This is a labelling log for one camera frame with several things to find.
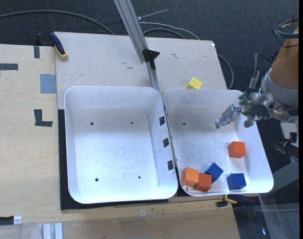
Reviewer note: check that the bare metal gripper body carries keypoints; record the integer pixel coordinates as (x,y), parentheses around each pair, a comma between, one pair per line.
(258,109)

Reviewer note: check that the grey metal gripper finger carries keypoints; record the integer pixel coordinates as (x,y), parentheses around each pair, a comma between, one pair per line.
(249,121)
(228,116)

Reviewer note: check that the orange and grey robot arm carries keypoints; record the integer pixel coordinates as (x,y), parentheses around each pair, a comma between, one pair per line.
(286,68)

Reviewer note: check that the white plastic tray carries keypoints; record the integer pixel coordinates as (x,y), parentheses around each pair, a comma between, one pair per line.
(206,143)
(116,146)

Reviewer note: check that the yellow cube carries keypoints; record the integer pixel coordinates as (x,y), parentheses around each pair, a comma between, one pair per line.
(194,83)

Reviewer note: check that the blue cube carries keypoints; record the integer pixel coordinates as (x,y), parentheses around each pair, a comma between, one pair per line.
(215,171)
(236,181)

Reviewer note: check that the light orange cube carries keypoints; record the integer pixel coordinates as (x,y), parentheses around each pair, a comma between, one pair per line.
(189,177)

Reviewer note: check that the pale wood board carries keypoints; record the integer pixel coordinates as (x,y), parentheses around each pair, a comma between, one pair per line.
(104,58)

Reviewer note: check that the black cylinder on white bracket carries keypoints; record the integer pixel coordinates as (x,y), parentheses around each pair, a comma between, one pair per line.
(287,146)

